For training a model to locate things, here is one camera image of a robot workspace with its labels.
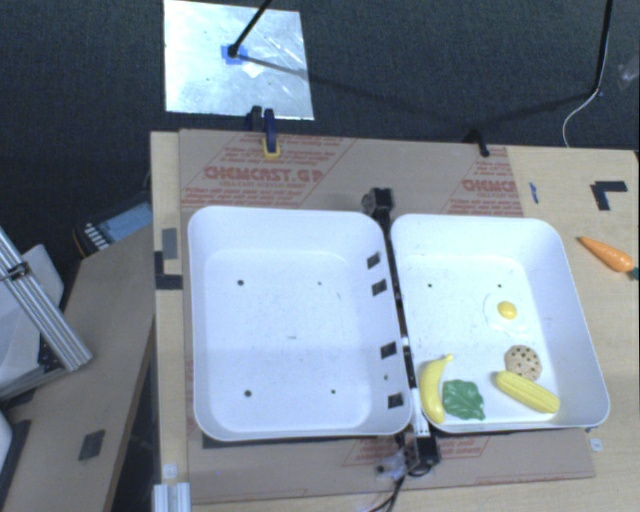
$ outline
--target toy fried egg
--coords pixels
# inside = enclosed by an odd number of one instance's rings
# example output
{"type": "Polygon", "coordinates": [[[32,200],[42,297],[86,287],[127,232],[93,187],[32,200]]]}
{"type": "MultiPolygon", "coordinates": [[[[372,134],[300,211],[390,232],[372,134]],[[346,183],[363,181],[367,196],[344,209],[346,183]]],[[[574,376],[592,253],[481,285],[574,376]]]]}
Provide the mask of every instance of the toy fried egg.
{"type": "Polygon", "coordinates": [[[530,306],[522,297],[492,293],[484,300],[483,312],[487,324],[514,337],[530,334],[530,306]]]}

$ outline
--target white wire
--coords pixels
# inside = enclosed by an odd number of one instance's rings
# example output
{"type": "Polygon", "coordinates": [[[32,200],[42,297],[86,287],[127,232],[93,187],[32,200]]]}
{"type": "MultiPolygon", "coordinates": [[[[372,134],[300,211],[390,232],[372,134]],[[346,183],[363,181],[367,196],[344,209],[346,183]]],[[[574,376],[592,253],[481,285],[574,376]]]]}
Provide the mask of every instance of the white wire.
{"type": "Polygon", "coordinates": [[[602,83],[602,76],[604,75],[604,67],[607,64],[607,54],[609,53],[608,50],[609,50],[609,36],[607,36],[607,40],[604,44],[604,58],[602,59],[602,69],[600,70],[600,76],[598,77],[598,87],[596,87],[596,90],[593,91],[591,96],[589,96],[582,105],[580,105],[577,109],[571,112],[571,114],[569,114],[567,118],[564,120],[564,123],[562,123],[562,140],[564,141],[564,145],[568,148],[571,147],[569,146],[569,142],[567,141],[567,124],[569,123],[569,119],[571,119],[574,115],[576,115],[583,108],[585,108],[589,103],[591,103],[593,99],[600,93],[600,84],[602,83]]]}

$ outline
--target empty white tray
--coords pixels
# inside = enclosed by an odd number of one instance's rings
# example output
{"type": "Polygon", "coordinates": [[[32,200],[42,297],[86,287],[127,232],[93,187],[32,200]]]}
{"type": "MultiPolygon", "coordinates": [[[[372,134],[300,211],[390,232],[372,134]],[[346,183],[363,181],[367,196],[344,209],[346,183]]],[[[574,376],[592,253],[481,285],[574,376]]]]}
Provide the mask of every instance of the empty white tray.
{"type": "Polygon", "coordinates": [[[383,435],[411,415],[381,229],[213,206],[188,227],[194,410],[220,440],[383,435]]]}
{"type": "Polygon", "coordinates": [[[609,397],[580,307],[562,241],[536,219],[405,215],[392,240],[417,375],[451,353],[442,383],[474,382],[486,418],[445,416],[447,432],[593,426],[609,397]],[[505,320],[497,304],[516,305],[505,320]],[[529,409],[497,389],[513,345],[533,348],[538,383],[560,398],[555,415],[529,409]]]}

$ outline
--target green lettuce leaf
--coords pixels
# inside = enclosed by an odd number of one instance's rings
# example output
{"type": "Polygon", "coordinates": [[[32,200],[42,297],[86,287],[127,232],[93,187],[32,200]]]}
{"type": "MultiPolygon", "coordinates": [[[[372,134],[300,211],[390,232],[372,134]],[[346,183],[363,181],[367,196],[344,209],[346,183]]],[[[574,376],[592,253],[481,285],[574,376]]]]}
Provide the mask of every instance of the green lettuce leaf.
{"type": "Polygon", "coordinates": [[[485,418],[484,400],[478,386],[464,380],[449,380],[442,385],[442,405],[451,416],[469,420],[485,418]]]}

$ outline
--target black metal post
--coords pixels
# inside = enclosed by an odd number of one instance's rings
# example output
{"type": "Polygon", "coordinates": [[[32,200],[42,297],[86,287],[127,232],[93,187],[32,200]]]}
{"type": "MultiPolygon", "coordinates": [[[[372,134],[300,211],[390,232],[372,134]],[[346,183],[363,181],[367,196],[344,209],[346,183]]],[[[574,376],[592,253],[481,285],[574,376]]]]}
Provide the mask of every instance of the black metal post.
{"type": "Polygon", "coordinates": [[[611,25],[611,12],[613,11],[613,0],[607,0],[604,8],[604,20],[602,22],[602,34],[600,36],[600,52],[598,53],[598,68],[596,69],[596,80],[591,90],[591,94],[600,90],[602,85],[602,70],[607,57],[607,43],[609,42],[609,26],[611,25]]]}
{"type": "Polygon", "coordinates": [[[267,8],[269,7],[269,4],[271,4],[272,1],[273,0],[265,0],[262,3],[260,8],[258,9],[258,12],[256,12],[253,18],[251,18],[251,21],[242,31],[242,34],[240,34],[240,37],[238,37],[237,41],[233,43],[231,46],[229,46],[229,48],[227,49],[227,53],[229,54],[229,57],[233,59],[238,55],[238,50],[240,49],[240,45],[242,44],[242,41],[245,40],[245,38],[249,35],[249,32],[251,32],[251,30],[255,26],[255,24],[258,23],[258,20],[264,14],[264,11],[267,10],[267,8]]]}

